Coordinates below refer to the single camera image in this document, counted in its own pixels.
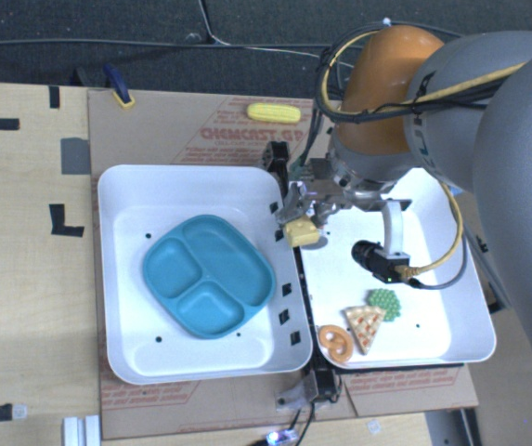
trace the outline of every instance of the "blue clamp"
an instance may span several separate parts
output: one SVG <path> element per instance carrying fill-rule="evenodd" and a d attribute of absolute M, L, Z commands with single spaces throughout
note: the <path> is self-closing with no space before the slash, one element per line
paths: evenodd
<path fill-rule="evenodd" d="M 117 68 L 112 64 L 106 63 L 103 65 L 102 71 L 109 79 L 110 85 L 114 89 L 113 96 L 122 108 L 129 109 L 136 104 L 136 100 L 129 94 L 125 80 Z"/>

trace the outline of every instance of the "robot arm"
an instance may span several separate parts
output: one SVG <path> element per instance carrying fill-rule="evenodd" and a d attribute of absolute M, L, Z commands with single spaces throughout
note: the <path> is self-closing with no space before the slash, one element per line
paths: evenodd
<path fill-rule="evenodd" d="M 331 67 L 363 38 L 337 109 L 327 94 Z M 335 123 L 328 154 L 307 159 L 319 130 L 314 124 L 291 171 L 302 188 L 281 221 L 307 208 L 318 226 L 343 208 L 381 211 L 383 195 L 411 168 L 423 167 L 444 187 L 474 195 L 496 271 L 532 344 L 532 32 L 443 44 L 409 26 L 361 29 L 323 56 L 316 107 Z M 358 249 L 361 258 L 383 256 L 382 246 Z M 361 264 L 370 269 L 366 259 Z M 383 262 L 403 274 L 401 281 L 411 277 L 403 259 Z"/>

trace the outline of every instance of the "white tray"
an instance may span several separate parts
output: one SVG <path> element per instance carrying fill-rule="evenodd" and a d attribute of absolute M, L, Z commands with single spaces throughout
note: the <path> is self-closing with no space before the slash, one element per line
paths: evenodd
<path fill-rule="evenodd" d="M 299 370 L 312 354 L 292 249 L 276 241 L 276 180 L 251 167 L 118 165 L 98 182 L 107 350 L 123 381 L 153 384 Z M 144 283 L 142 261 L 165 233 L 220 216 L 268 260 L 277 288 L 237 332 L 202 339 L 181 327 Z"/>
<path fill-rule="evenodd" d="M 391 192 L 394 199 L 411 199 L 403 212 L 404 249 L 412 266 L 423 266 L 443 255 L 453 242 L 455 222 L 448 200 L 435 179 L 422 169 L 410 171 Z M 384 284 L 351 257 L 359 240 L 383 243 L 382 214 L 356 208 L 329 218 L 328 243 L 322 248 L 302 249 L 307 289 L 316 326 L 348 323 L 343 309 L 362 306 L 373 289 L 396 292 L 401 316 L 383 322 L 369 353 L 355 346 L 347 363 L 331 363 L 344 369 L 375 369 L 483 361 L 492 355 L 496 338 L 482 287 L 468 253 L 462 279 L 441 291 L 423 291 L 405 284 Z M 461 247 L 439 269 L 419 276 L 436 284 L 453 278 L 461 265 Z"/>

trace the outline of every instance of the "wooden surface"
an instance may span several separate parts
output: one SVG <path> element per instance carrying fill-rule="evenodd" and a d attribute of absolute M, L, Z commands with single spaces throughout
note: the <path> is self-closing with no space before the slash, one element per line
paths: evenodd
<path fill-rule="evenodd" d="M 61 444 L 67 416 L 98 414 L 97 322 L 90 176 L 62 175 L 60 141 L 88 139 L 86 90 L 0 84 L 0 117 L 20 130 L 0 131 L 0 404 L 23 403 L 25 420 L 0 423 L 0 445 Z M 51 235 L 49 205 L 64 203 L 66 225 L 82 238 Z M 423 413 L 314 423 L 304 445 L 430 446 Z M 267 428 L 194 433 L 103 444 L 243 446 Z"/>

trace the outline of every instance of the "cardboard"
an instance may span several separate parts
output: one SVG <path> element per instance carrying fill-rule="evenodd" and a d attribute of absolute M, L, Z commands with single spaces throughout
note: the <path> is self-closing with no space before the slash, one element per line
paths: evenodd
<path fill-rule="evenodd" d="M 125 110 L 110 90 L 88 93 L 103 439 L 287 425 L 295 412 L 278 411 L 275 398 L 298 383 L 301 372 L 144 387 L 127 385 L 112 373 L 106 356 L 96 188 L 102 173 L 117 164 L 260 165 L 270 140 L 286 140 L 294 160 L 305 145 L 312 101 L 149 91 L 134 91 L 134 96 L 136 105 Z M 301 121 L 252 121 L 246 115 L 252 102 L 291 104 L 300 108 Z M 329 125 L 311 155 L 325 154 Z M 467 366 L 342 377 L 343 395 L 318 409 L 316 421 L 477 405 Z M 307 414 L 305 409 L 301 421 Z"/>

